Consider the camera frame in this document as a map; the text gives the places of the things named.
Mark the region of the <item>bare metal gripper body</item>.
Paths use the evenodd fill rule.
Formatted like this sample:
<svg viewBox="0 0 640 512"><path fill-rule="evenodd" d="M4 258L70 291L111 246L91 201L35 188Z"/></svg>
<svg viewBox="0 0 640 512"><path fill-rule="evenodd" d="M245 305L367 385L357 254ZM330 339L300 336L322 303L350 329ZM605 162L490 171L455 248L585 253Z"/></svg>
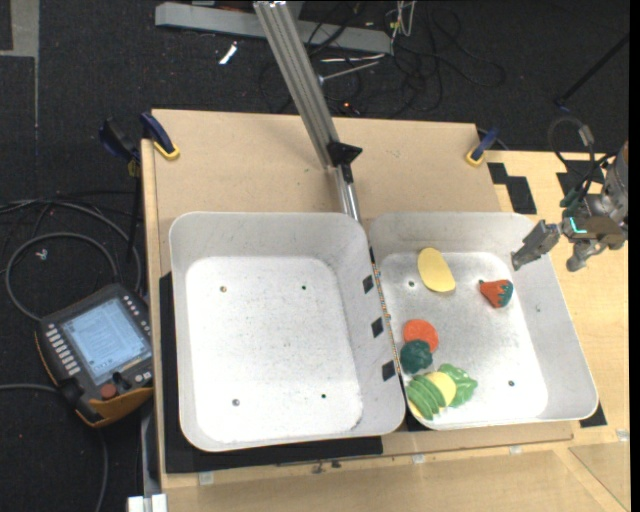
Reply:
<svg viewBox="0 0 640 512"><path fill-rule="evenodd" d="M589 170L561 200L561 231L574 250L617 250L628 235L628 169L606 168L599 192L590 193L597 174Z"/></svg>

